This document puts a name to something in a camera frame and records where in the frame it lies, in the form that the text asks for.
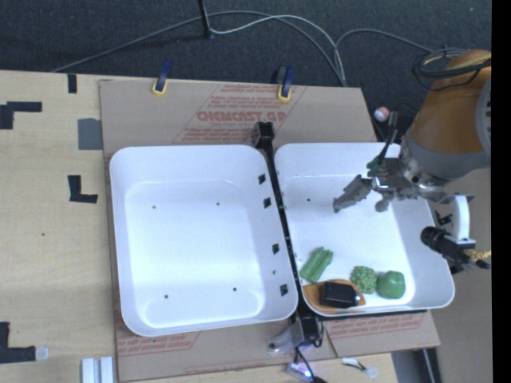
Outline black cylinder on white bracket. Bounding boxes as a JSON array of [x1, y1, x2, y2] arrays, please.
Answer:
[[419, 193, 478, 273]]

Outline black block with thin wires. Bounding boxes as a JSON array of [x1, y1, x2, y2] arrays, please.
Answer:
[[299, 314, 324, 345], [253, 121, 277, 150]]

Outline white plastic tray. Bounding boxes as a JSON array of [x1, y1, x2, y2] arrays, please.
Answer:
[[273, 141, 456, 318], [109, 144, 300, 338]]

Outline green pepper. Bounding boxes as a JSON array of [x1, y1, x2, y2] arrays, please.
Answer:
[[375, 270, 407, 300]]

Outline green bean pods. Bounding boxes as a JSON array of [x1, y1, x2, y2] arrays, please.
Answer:
[[299, 247, 335, 284]]

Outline green grapes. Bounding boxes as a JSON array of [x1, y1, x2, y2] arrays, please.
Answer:
[[350, 265, 378, 295]]

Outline brown cardboard board, red print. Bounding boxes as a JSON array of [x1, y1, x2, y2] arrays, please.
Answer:
[[98, 78, 442, 383]]

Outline black box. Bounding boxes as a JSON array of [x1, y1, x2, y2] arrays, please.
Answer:
[[319, 280, 359, 310]]

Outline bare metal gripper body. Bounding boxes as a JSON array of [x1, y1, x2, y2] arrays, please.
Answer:
[[371, 158, 449, 202]]

